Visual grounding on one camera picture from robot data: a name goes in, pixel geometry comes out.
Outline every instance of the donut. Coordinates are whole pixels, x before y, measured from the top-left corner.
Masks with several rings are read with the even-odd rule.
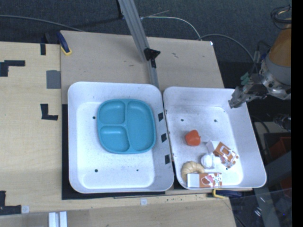
[[[183,181],[187,182],[187,174],[189,173],[203,173],[205,172],[204,167],[197,162],[188,161],[182,166],[181,176]]]

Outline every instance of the blue divided plate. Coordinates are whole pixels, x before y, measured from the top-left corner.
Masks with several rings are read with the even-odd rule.
[[[112,153],[143,153],[156,143],[152,110],[137,99],[103,102],[98,109],[97,126],[101,145]]]

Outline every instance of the black clamp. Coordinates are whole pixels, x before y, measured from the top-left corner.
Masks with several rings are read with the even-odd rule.
[[[151,48],[144,49],[145,58],[148,61],[151,60],[151,67],[157,68],[155,59],[160,53],[161,53],[160,51],[156,51]]]
[[[21,205],[5,206],[5,191],[0,191],[0,215],[20,214]]]

